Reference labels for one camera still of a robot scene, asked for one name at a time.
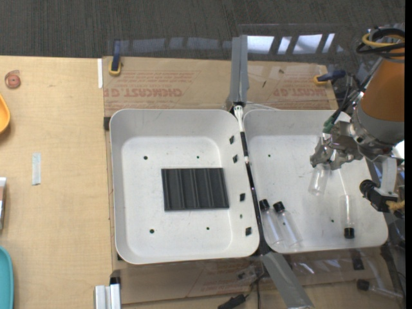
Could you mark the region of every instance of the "gray carpet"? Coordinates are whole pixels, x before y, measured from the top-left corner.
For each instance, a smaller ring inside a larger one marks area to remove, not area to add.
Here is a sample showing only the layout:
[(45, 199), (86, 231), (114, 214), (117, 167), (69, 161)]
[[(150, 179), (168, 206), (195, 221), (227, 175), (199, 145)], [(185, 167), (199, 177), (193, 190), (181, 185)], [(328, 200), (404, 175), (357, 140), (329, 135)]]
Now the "gray carpet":
[[(224, 43), (238, 36), (245, 24), (333, 23), (365, 28), (404, 22), (405, 3), (406, 0), (0, 0), (0, 55), (101, 57), (111, 53), (113, 39), (121, 39), (129, 43), (124, 48), (126, 55), (227, 59), (230, 49)], [(205, 39), (218, 41), (218, 45), (205, 49)], [(173, 49), (176, 43), (184, 49)]]

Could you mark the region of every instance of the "wooden table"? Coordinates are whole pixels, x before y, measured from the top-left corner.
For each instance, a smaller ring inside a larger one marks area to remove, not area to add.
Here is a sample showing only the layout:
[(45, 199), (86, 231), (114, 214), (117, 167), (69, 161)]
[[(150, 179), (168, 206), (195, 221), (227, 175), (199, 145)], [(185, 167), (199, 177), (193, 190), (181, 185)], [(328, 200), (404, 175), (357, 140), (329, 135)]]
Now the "wooden table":
[[(112, 272), (97, 60), (0, 57), (0, 77), (16, 69), (19, 88), (0, 81), (11, 112), (10, 127), (0, 135), (0, 176), (8, 184), (0, 245), (13, 261), (14, 308), (92, 308), (94, 286), (107, 285)], [(41, 153), (39, 185), (32, 185), (33, 153)], [(353, 291), (353, 283), (305, 289), (317, 308), (398, 308), (386, 298)], [(128, 308), (216, 308), (228, 298)], [(285, 308), (276, 290), (263, 291), (262, 302), (262, 308)], [(256, 308), (255, 294), (243, 308)]]

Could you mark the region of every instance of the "small glass bottle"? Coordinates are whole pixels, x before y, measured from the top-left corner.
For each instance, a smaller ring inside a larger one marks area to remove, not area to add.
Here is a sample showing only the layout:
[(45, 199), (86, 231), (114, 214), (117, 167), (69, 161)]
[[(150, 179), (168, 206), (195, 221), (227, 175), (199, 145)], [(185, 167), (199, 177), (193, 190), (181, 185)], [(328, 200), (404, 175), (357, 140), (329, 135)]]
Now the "small glass bottle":
[(356, 198), (349, 194), (345, 194), (339, 199), (341, 202), (343, 236), (346, 239), (353, 239), (355, 238), (355, 223), (357, 219)]
[(374, 285), (371, 285), (370, 282), (365, 279), (358, 279), (356, 281), (356, 286), (358, 290), (370, 291), (393, 300), (402, 300), (404, 297), (401, 293), (385, 290), (384, 288), (379, 288)]
[(282, 235), (287, 246), (291, 247), (302, 241), (301, 233), (289, 211), (281, 201), (273, 205), (276, 216), (281, 224)]
[(314, 196), (324, 195), (326, 185), (330, 175), (329, 164), (317, 164), (312, 171), (312, 178), (309, 183), (309, 193)]
[(259, 207), (266, 242), (269, 246), (280, 243), (283, 238), (280, 233), (281, 227), (279, 225), (279, 219), (276, 218), (275, 212), (270, 209), (270, 205), (266, 199), (259, 201)]

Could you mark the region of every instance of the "black vial cap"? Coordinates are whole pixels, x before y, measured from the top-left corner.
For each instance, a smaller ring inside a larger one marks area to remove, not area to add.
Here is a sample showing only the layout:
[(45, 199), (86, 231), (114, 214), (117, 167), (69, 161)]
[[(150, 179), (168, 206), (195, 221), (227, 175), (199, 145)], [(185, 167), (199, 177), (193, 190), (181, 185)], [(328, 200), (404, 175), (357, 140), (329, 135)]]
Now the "black vial cap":
[(267, 209), (269, 209), (269, 203), (266, 199), (262, 199), (261, 201), (259, 201), (259, 207), (261, 209), (261, 211), (265, 211)]
[(369, 281), (366, 281), (365, 279), (358, 279), (356, 281), (356, 287), (358, 288), (358, 290), (367, 291), (369, 290), (369, 286)]
[(353, 238), (355, 238), (355, 229), (354, 228), (345, 228), (343, 234), (344, 234), (346, 239), (353, 239)]
[(273, 208), (275, 209), (277, 213), (283, 212), (285, 210), (285, 206), (283, 206), (283, 203), (281, 201), (274, 203)]

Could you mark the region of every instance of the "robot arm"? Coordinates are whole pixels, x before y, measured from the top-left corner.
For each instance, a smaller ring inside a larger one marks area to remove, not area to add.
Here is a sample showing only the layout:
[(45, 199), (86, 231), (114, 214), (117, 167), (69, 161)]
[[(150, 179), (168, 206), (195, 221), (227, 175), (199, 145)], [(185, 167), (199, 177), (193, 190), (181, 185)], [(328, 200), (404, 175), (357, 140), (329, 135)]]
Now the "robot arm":
[[(382, 36), (395, 37), (400, 43), (375, 42)], [(360, 191), (382, 212), (389, 211), (387, 203), (398, 200), (395, 184), (398, 165), (403, 161), (394, 157), (393, 148), (404, 140), (404, 37), (404, 32), (398, 29), (377, 29), (362, 38), (357, 52), (377, 53), (382, 61), (364, 93), (351, 92), (341, 108), (325, 122), (324, 135), (310, 157), (313, 167), (330, 164), (332, 170), (365, 157), (372, 180), (364, 180)], [(336, 122), (343, 111), (351, 117), (350, 121)]]

